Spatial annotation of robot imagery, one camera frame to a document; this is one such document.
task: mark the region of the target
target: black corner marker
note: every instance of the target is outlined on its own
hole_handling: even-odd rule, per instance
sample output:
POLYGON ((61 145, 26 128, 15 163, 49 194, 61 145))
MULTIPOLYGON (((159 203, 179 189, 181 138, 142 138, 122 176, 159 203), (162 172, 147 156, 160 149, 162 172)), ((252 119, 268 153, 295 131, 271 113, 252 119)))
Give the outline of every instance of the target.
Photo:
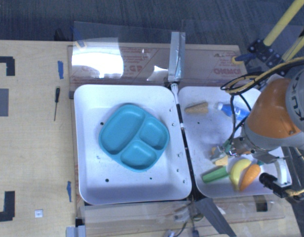
POLYGON ((6 76, 15 76, 15 59, 12 56, 0 56, 0 63, 6 63, 6 76))
POLYGON ((0 222, 11 221, 15 217, 15 192, 5 192, 4 209, 0 212, 0 222))

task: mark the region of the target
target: blue bottle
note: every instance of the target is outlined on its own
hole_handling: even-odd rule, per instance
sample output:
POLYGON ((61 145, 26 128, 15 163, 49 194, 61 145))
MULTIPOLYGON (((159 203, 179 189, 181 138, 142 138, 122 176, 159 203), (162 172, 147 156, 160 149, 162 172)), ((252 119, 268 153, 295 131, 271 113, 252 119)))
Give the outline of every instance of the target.
MULTIPOLYGON (((218 103, 216 106, 217 106, 218 110, 221 110, 227 116, 232 117, 232 109, 231 109, 230 104, 218 103)), ((249 111, 242 109, 242 108, 238 108, 236 106, 234 107, 234 112, 235 112, 235 117, 237 120, 242 120, 250 114, 249 111)))

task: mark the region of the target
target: cucumber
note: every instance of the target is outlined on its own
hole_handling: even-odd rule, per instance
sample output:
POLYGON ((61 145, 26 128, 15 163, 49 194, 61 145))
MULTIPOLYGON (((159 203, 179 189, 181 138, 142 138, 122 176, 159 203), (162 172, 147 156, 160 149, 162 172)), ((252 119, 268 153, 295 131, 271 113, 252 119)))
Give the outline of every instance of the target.
POLYGON ((202 181, 204 183, 210 183, 212 181, 219 180, 221 178, 225 178, 227 176, 229 176, 229 174, 227 173, 227 167, 222 166, 218 169, 211 171, 210 173, 203 175, 202 181))

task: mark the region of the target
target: white tray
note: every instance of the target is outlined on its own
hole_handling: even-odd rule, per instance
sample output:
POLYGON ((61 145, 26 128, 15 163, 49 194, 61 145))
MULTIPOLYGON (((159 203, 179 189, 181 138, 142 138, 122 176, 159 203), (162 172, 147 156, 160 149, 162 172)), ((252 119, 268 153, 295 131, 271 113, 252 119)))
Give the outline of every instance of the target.
MULTIPOLYGON (((260 91, 251 89, 243 94, 251 107, 253 107, 260 91)), ((186 132, 186 139, 190 151, 192 168, 195 174, 196 185, 199 191, 211 198, 225 197, 241 197, 251 195, 272 194, 272 190, 264 188, 258 178, 242 192, 234 190, 229 178, 220 179, 218 181, 205 184, 202 175, 216 167, 210 160, 211 149, 217 145, 221 145, 226 141, 232 132, 232 119, 226 116, 222 111, 214 108, 217 102, 229 103, 230 95, 220 90, 219 87, 184 87, 179 92, 179 101, 182 109, 182 117, 186 132), (207 114, 189 114, 184 111, 186 107, 208 102, 209 112, 207 114)), ((234 98, 234 105, 246 108, 245 103, 240 97, 234 98)), ((270 152, 274 156, 283 157, 281 148, 270 152)), ((243 156, 253 162, 257 162, 251 155, 243 156)), ((237 158, 229 158, 228 166, 232 166, 233 161, 237 158)), ((264 164, 261 166, 262 172, 277 176, 274 164, 264 164)))
POLYGON ((190 171, 174 96, 161 86, 83 85, 74 94, 79 191, 89 204, 180 200, 191 192, 190 171), (169 144, 145 172, 133 172, 107 156, 98 135, 108 118, 132 103, 159 119, 169 144))

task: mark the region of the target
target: yellow pole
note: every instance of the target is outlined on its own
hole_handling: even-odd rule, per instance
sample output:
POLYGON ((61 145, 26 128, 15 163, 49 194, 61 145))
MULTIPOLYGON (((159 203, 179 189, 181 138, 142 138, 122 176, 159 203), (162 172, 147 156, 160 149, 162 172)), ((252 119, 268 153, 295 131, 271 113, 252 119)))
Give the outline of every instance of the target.
POLYGON ((291 60, 303 47, 304 35, 297 38, 296 42, 282 55, 282 59, 284 61, 291 60))
POLYGON ((263 43, 266 46, 271 46, 275 39, 280 35, 280 33, 285 29, 289 24, 292 18, 297 14, 297 12, 304 5, 304 0, 294 0, 290 7, 286 10, 284 15, 279 19, 274 28, 270 31, 267 37, 264 39, 263 43))

